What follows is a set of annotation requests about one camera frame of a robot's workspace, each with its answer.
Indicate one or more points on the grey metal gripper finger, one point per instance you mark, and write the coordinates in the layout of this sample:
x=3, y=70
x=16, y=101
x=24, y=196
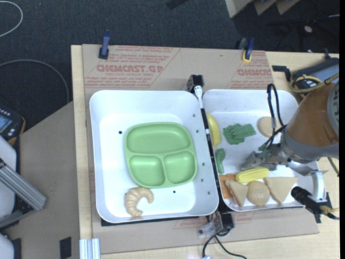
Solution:
x=271, y=166
x=250, y=161

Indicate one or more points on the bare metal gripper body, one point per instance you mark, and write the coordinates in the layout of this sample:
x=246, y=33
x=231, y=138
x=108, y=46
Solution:
x=275, y=155

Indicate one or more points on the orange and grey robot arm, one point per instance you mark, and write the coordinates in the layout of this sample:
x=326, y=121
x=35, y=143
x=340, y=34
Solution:
x=310, y=117

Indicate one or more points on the white plastic tray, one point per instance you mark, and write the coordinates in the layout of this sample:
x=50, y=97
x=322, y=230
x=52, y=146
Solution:
x=242, y=155
x=113, y=158

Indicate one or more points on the yellow corn cob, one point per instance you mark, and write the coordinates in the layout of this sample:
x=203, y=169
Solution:
x=252, y=174

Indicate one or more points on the tan triangular bread slice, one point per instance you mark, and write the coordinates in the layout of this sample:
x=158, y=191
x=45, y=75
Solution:
x=280, y=188

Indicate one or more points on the green pea pod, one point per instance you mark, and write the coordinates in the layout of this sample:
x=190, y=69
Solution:
x=220, y=159

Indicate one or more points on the green broccoli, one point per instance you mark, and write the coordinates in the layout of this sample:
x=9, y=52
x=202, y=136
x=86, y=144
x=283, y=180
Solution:
x=237, y=134

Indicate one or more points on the beige round biscuit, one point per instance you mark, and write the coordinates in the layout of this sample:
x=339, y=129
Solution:
x=264, y=127

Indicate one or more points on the round tan bread roll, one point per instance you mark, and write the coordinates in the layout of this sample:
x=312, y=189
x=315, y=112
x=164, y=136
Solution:
x=258, y=193

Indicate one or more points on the triangular sandwich with filling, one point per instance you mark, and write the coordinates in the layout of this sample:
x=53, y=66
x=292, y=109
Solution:
x=239, y=192

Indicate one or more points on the orange flat slab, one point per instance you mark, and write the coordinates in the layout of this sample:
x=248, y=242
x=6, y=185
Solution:
x=224, y=190

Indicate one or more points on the thin black and white rod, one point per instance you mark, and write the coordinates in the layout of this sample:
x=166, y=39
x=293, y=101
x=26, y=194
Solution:
x=208, y=136

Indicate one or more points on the yellow banana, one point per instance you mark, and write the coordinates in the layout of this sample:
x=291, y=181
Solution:
x=213, y=128

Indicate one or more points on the green divided plate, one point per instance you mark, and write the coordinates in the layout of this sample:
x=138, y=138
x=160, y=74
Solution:
x=159, y=155

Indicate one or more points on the beige croissant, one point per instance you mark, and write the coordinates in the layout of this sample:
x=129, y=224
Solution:
x=133, y=201

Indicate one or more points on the brown cardboard board, red print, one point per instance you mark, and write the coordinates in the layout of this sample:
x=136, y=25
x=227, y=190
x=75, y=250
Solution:
x=161, y=63

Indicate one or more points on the black cylinder on white bracket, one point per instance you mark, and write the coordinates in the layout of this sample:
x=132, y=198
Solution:
x=306, y=197

